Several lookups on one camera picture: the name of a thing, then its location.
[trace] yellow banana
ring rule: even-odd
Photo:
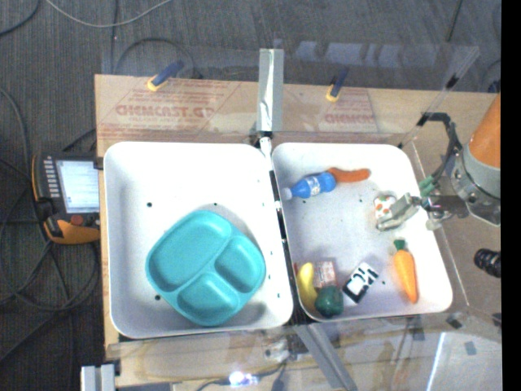
[[[296,275],[296,284],[299,289],[300,300],[307,310],[315,310],[317,290],[313,286],[314,268],[311,262],[306,262],[299,268]]]

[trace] blue and yellow clamp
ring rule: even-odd
[[[167,68],[147,81],[148,90],[157,91],[167,83],[170,77],[175,77],[184,66],[185,64],[182,61],[172,62]]]
[[[331,80],[331,83],[329,85],[329,88],[327,89],[326,93],[326,99],[334,103],[336,100],[339,99],[340,96],[340,89],[342,88],[342,85],[344,84],[345,77],[348,76],[348,70],[343,69],[340,72],[340,75],[337,77],[333,77]]]

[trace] toy carrot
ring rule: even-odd
[[[329,168],[327,172],[333,174],[336,182],[358,182],[363,181],[371,175],[367,168],[355,169],[353,171],[344,171],[339,168]]]
[[[413,255],[405,250],[405,241],[394,241],[397,252],[392,257],[401,285],[412,303],[418,301],[418,287],[416,284],[416,268]]]

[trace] white tray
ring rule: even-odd
[[[274,194],[265,158],[244,144],[123,142],[104,158],[110,314],[124,336],[141,339],[277,327],[293,308]],[[188,213],[229,219],[262,251],[266,277],[243,309],[220,327],[189,322],[147,281],[145,260]]]
[[[297,265],[332,260],[341,286],[369,255],[383,263],[380,276],[358,304],[344,294],[344,312],[334,320],[439,313],[450,306],[453,291],[436,238],[425,226],[427,212],[420,209],[395,230],[376,229],[374,199],[379,194],[419,196],[412,165],[402,150],[378,144],[283,143],[274,149],[273,163],[279,187],[330,167],[371,171],[368,180],[340,183],[332,192],[307,200],[282,202],[291,260]],[[392,265],[396,238],[405,239],[414,256],[419,291],[415,304],[402,292]],[[307,313],[326,320],[319,313]]]

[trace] dark green toy vegetable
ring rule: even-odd
[[[317,300],[315,300],[315,308],[328,319],[342,314],[344,311],[342,292],[335,285],[321,288],[318,292]]]

